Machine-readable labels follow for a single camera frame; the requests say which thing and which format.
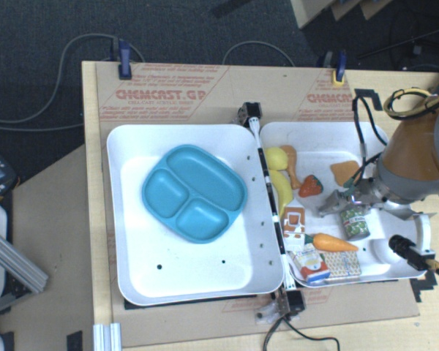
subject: blue divided plate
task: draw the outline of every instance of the blue divided plate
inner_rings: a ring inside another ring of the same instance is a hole
[[[178,146],[148,174],[145,207],[188,241],[219,238],[242,212],[247,188],[242,178],[202,148]]]

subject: small toy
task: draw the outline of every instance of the small toy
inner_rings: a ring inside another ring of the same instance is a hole
[[[371,235],[364,217],[364,211],[361,208],[345,209],[339,215],[349,241],[358,241]]]
[[[359,250],[354,244],[325,233],[317,233],[310,238],[314,247],[320,251],[342,252]]]
[[[281,146],[280,147],[286,154],[288,155],[288,167],[286,168],[286,172],[290,176],[291,180],[291,189],[297,190],[302,186],[300,180],[296,176],[296,163],[298,160],[298,154],[293,146]]]
[[[304,234],[305,210],[301,206],[291,206],[291,204],[285,208],[283,216],[283,237],[286,250],[296,251],[304,248],[306,240]]]
[[[334,174],[338,186],[344,186],[346,181],[350,179],[358,169],[359,164],[354,160],[338,162],[330,165],[330,170]]]
[[[361,275],[361,266],[355,251],[324,252],[323,259],[329,267],[331,279]]]
[[[286,170],[288,155],[280,147],[265,148],[266,164],[270,170]]]
[[[323,185],[315,175],[308,175],[299,189],[300,197],[319,195],[323,192]]]
[[[301,251],[290,252],[293,262],[308,283],[330,277],[330,270],[317,249],[309,243]]]
[[[294,199],[291,184],[285,175],[278,170],[270,170],[271,184],[278,193],[278,215],[283,217],[285,207]]]

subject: toy carrot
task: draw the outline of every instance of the toy carrot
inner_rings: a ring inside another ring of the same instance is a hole
[[[354,244],[344,241],[340,238],[329,234],[318,233],[313,237],[306,238],[306,241],[314,244],[316,249],[327,252],[343,252],[343,251],[358,251],[359,248]]]

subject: toy banana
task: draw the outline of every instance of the toy banana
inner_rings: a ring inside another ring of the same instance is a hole
[[[270,170],[271,184],[278,193],[278,214],[282,218],[285,207],[293,200],[293,190],[289,180],[277,170]]]
[[[286,170],[288,167],[288,155],[280,147],[266,148],[265,151],[266,165],[270,170]]]

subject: cord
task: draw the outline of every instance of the cord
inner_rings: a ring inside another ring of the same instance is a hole
[[[414,107],[411,110],[396,112],[394,110],[395,100],[401,99],[405,95],[415,95],[418,97],[423,97],[424,100],[420,105]],[[418,118],[428,113],[431,113],[438,108],[439,108],[439,95],[433,95],[427,90],[424,90],[422,88],[416,88],[416,87],[395,91],[386,100],[386,102],[384,102],[383,105],[383,109],[389,115],[389,117],[399,121]]]
[[[416,31],[419,28],[419,21],[418,18],[415,16],[415,14],[408,10],[408,9],[402,9],[399,10],[397,12],[395,12],[394,17],[392,18],[391,22],[390,22],[390,26],[389,26],[389,47],[395,44],[395,40],[394,40],[394,28],[397,27],[400,30],[401,25],[398,24],[398,20],[399,17],[402,17],[403,19],[403,23],[407,23],[408,21],[408,15],[411,14],[413,17],[413,21],[410,24],[410,30],[407,30],[407,32],[411,31]],[[402,46],[396,46],[394,48],[390,48],[389,50],[389,58],[390,58],[390,62],[392,65],[393,70],[399,70],[399,66],[400,64],[403,62],[403,60],[407,57],[407,56],[400,56],[398,58],[398,60],[395,59],[395,55],[394,55],[394,50],[396,48],[400,49]]]
[[[260,41],[257,41],[257,40],[248,40],[246,42],[241,42],[241,43],[238,43],[236,45],[233,45],[233,47],[229,48],[228,51],[226,52],[225,56],[223,57],[222,65],[226,64],[226,59],[228,58],[229,54],[231,52],[233,52],[233,50],[235,50],[236,48],[239,48],[239,47],[241,47],[243,45],[265,45],[266,47],[273,48],[277,52],[281,53],[281,55],[284,56],[289,61],[289,63],[291,64],[292,67],[296,67],[296,65],[294,64],[294,62],[291,59],[291,57],[288,56],[283,50],[280,50],[278,47],[276,47],[275,45],[272,45],[270,43],[260,42]]]
[[[288,325],[292,331],[294,331],[295,333],[299,334],[301,337],[308,339],[310,341],[335,341],[337,343],[337,351],[340,351],[339,340],[337,338],[335,338],[333,336],[328,336],[328,337],[323,337],[323,338],[315,338],[315,337],[307,336],[306,334],[303,334],[298,329],[294,328],[294,326],[291,325],[290,321],[286,317],[279,318],[272,325],[272,327],[270,328],[268,333],[265,335],[265,340],[263,341],[263,348],[262,348],[263,351],[267,351],[267,346],[270,342],[271,336],[273,336],[273,334],[278,329],[278,327],[280,326],[282,321],[284,321],[286,323],[286,325]]]
[[[403,67],[402,70],[404,72],[437,72],[439,73],[439,65],[435,65],[435,64],[418,64],[418,65],[413,65],[411,67]]]
[[[45,103],[45,105],[41,109],[39,109],[36,113],[31,114],[30,116],[25,117],[25,118],[19,118],[19,119],[16,119],[16,120],[7,120],[7,119],[1,119],[0,118],[0,124],[22,124],[24,122],[28,122],[28,121],[33,120],[36,117],[42,115],[50,107],[50,105],[53,103],[53,101],[54,101],[54,99],[55,99],[55,97],[57,95],[57,91],[59,90],[59,87],[60,87],[60,84],[61,84],[63,68],[64,68],[64,60],[65,60],[65,57],[67,55],[67,51],[69,50],[69,48],[72,46],[73,43],[77,42],[80,39],[97,39],[97,38],[106,38],[106,39],[111,39],[111,40],[118,39],[118,37],[116,37],[115,35],[90,33],[90,34],[80,35],[80,36],[75,37],[72,40],[70,40],[65,45],[64,50],[62,51],[62,54],[60,56],[59,70],[58,70],[58,73],[57,73],[56,85],[55,85],[55,87],[53,89],[53,93],[51,94],[50,99]],[[137,54],[137,56],[140,58],[140,60],[145,62],[145,58],[143,57],[141,52],[137,48],[135,48],[133,45],[130,45],[130,47]],[[73,129],[73,128],[79,127],[79,126],[80,126],[80,124],[78,124],[78,125],[69,125],[68,127],[56,127],[56,128],[48,128],[48,129],[5,129],[3,127],[0,127],[0,130],[20,131],[20,132],[43,132],[43,131],[53,131],[54,129],[57,129],[57,130]]]
[[[78,127],[83,127],[84,124],[73,124],[73,125],[67,125],[67,126],[60,126],[60,127],[43,127],[43,128],[26,128],[26,127],[3,127],[0,126],[1,131],[5,132],[59,132],[63,130],[71,130],[71,129],[77,129]]]
[[[354,124],[356,126],[356,131],[358,132],[358,138],[359,138],[359,142],[361,144],[361,157],[362,157],[362,164],[361,167],[353,174],[353,176],[350,178],[349,181],[347,181],[347,183],[345,183],[345,185],[351,189],[353,189],[362,179],[364,171],[366,170],[366,167],[368,164],[371,164],[373,162],[375,162],[379,156],[379,154],[374,155],[373,157],[371,157],[369,160],[367,160],[366,155],[366,143],[364,141],[364,136],[363,136],[363,132],[361,130],[361,125],[359,123],[359,112],[358,112],[358,101],[361,101],[364,104],[364,107],[366,108],[367,111],[367,115],[369,116],[369,121],[371,123],[371,127],[372,127],[372,131],[374,132],[375,136],[377,137],[377,139],[379,139],[379,141],[384,145],[387,146],[387,142],[380,136],[377,127],[375,126],[375,122],[374,122],[374,118],[372,117],[372,113],[371,110],[369,108],[369,105],[367,104],[366,100],[361,97],[361,96],[357,96],[353,99],[353,118],[354,118]]]

